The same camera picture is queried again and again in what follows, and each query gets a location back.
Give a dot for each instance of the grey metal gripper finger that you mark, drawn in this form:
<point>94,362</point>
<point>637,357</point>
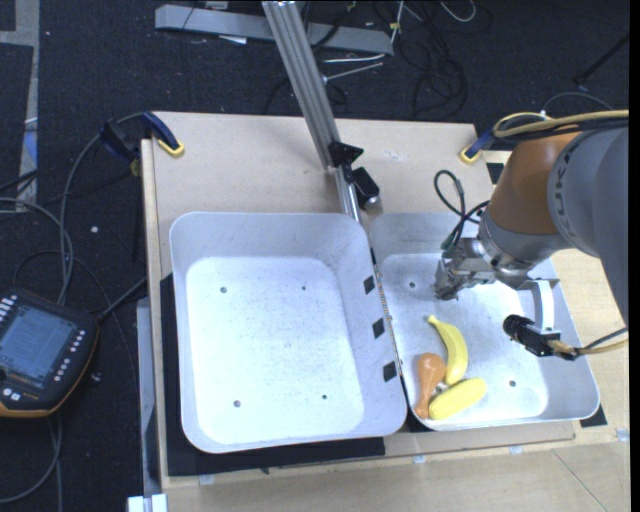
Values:
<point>451,292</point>
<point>438,286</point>

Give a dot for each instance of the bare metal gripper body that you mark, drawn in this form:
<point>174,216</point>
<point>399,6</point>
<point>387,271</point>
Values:
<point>472,262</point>

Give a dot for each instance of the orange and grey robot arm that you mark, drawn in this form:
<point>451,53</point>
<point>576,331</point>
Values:
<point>560,200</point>

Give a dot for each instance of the yellow banana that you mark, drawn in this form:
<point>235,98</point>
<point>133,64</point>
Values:
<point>454,345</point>

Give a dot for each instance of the orange chicken drumstick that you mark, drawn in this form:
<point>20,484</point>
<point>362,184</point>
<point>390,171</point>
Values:
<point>431,372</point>

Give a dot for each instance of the yellow corn cob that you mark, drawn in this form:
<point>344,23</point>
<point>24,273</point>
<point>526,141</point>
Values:
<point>457,399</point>

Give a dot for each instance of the white plastic tray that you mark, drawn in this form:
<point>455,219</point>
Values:
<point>500,395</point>
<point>270,340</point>

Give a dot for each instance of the black block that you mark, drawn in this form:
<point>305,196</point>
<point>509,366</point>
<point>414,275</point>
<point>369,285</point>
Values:
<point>366,185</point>

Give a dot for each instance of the pale wood board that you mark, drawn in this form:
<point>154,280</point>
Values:
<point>240,170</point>

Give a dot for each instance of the black cylinder on white bracket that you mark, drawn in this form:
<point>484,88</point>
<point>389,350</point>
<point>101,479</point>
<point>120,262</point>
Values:
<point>531,337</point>

